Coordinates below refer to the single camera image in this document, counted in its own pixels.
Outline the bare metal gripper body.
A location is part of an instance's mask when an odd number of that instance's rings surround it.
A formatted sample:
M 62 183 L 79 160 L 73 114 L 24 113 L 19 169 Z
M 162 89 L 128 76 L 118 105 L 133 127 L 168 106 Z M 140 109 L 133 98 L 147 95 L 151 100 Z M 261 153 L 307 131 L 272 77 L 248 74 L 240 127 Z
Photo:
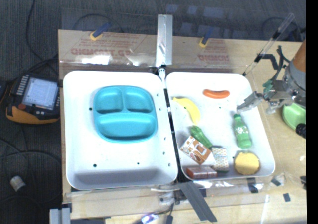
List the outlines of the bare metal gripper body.
M 270 107 L 306 106 L 306 92 L 292 80 L 269 80 L 263 84 L 263 97 Z

